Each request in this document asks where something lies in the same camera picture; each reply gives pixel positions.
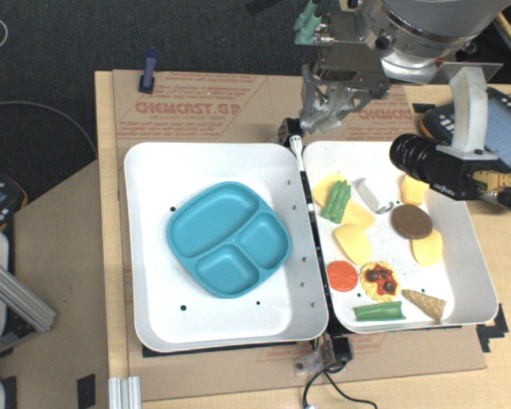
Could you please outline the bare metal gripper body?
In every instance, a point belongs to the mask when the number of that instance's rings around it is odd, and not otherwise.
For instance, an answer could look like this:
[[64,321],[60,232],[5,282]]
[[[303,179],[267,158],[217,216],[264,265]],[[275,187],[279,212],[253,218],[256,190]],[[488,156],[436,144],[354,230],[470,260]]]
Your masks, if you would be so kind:
[[478,0],[348,0],[348,11],[314,3],[314,75],[367,89],[372,99],[391,81],[423,85],[478,33]]

